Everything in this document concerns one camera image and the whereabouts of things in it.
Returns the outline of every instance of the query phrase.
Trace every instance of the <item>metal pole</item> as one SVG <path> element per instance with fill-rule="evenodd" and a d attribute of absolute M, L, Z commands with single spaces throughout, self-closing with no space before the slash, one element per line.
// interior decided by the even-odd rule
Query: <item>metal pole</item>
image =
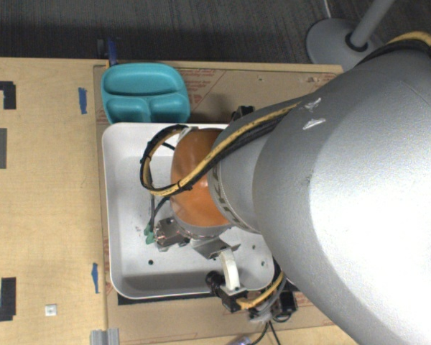
<path fill-rule="evenodd" d="M 358 26 L 350 37 L 350 42 L 355 47 L 363 47 L 375 32 L 380 21 L 384 18 L 395 0 L 374 0 L 369 10 L 364 14 Z"/>

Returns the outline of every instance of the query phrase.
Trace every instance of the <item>stand base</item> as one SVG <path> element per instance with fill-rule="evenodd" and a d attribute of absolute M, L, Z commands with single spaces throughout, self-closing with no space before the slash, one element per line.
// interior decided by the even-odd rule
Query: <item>stand base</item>
<path fill-rule="evenodd" d="M 345 19 L 324 19 L 311 27 L 307 35 L 307 53 L 314 64 L 337 64 L 350 70 L 368 54 L 382 46 L 375 35 L 367 42 L 364 51 L 356 51 L 346 43 L 346 36 L 356 24 Z"/>

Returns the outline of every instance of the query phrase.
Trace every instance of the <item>teal divided tray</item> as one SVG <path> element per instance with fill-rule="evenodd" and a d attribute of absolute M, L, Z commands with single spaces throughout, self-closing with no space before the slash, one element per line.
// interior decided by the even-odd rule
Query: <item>teal divided tray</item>
<path fill-rule="evenodd" d="M 165 64 L 112 66 L 102 76 L 101 94 L 111 124 L 182 123 L 190 117 L 190 102 L 182 76 Z"/>

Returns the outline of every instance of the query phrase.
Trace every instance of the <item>white square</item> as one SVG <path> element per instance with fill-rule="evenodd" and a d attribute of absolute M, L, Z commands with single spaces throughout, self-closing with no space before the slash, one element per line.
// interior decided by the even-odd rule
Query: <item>white square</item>
<path fill-rule="evenodd" d="M 45 315 L 47 317 L 57 316 L 57 304 L 45 305 Z"/>

